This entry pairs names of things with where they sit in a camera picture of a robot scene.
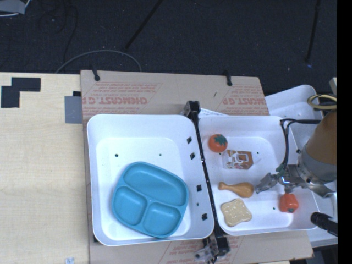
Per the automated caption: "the tan chicken drumstick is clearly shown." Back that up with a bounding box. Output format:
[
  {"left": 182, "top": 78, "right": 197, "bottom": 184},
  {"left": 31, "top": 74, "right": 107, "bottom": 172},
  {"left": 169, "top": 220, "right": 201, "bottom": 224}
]
[{"left": 218, "top": 181, "right": 255, "bottom": 199}]

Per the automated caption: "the blue divided plate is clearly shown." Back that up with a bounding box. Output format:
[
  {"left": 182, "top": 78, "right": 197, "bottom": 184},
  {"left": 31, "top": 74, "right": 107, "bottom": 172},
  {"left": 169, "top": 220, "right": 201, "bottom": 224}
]
[{"left": 111, "top": 161, "right": 190, "bottom": 239}]

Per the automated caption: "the black cylinder on white bracket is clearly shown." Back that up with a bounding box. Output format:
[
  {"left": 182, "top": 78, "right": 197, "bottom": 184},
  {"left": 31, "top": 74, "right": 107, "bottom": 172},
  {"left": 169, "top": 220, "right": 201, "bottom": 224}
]
[{"left": 310, "top": 211, "right": 338, "bottom": 238}]

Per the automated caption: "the brown cardboard board red print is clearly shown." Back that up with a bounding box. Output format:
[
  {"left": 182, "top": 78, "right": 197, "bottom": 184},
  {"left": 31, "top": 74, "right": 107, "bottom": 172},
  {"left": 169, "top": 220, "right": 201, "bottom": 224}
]
[{"left": 80, "top": 69, "right": 315, "bottom": 264}]

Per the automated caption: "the beige bread slice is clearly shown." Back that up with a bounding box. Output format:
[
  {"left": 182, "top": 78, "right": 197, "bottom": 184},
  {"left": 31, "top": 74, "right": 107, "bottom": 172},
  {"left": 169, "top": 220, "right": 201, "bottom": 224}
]
[{"left": 219, "top": 198, "right": 253, "bottom": 228}]

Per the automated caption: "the black block with thin wires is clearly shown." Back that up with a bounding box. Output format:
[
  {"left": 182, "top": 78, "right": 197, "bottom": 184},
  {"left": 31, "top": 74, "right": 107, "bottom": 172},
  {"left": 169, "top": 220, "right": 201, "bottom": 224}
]
[
  {"left": 213, "top": 235, "right": 230, "bottom": 257},
  {"left": 184, "top": 100, "right": 201, "bottom": 118}
]

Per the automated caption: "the white plastic tray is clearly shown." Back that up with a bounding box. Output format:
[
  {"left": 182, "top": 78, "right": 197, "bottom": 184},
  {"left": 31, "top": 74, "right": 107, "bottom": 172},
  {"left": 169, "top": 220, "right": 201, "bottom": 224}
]
[
  {"left": 197, "top": 115, "right": 321, "bottom": 237},
  {"left": 86, "top": 113, "right": 216, "bottom": 248}
]

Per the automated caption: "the brown and white carton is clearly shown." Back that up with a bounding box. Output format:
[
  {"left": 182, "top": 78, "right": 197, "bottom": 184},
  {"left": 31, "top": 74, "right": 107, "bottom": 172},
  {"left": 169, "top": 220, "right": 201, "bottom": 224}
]
[{"left": 222, "top": 149, "right": 254, "bottom": 171}]

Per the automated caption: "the orange tomato with green top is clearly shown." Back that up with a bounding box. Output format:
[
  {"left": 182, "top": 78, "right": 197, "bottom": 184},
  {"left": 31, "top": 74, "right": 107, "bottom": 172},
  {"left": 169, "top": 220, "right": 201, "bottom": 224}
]
[{"left": 207, "top": 133, "right": 229, "bottom": 153}]

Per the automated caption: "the thin black rod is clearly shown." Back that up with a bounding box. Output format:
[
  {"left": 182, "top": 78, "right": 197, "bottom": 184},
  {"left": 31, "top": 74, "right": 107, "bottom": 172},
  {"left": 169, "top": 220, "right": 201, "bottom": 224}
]
[{"left": 190, "top": 109, "right": 225, "bottom": 244}]

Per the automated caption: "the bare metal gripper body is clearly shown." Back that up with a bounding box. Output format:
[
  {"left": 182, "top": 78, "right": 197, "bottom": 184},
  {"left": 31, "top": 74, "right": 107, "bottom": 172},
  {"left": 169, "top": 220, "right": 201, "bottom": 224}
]
[{"left": 277, "top": 164, "right": 338, "bottom": 199}]

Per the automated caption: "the orange bell pepper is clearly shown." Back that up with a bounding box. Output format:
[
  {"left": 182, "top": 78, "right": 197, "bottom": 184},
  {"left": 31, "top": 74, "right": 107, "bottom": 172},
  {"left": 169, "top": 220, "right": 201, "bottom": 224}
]
[{"left": 279, "top": 192, "right": 300, "bottom": 214}]

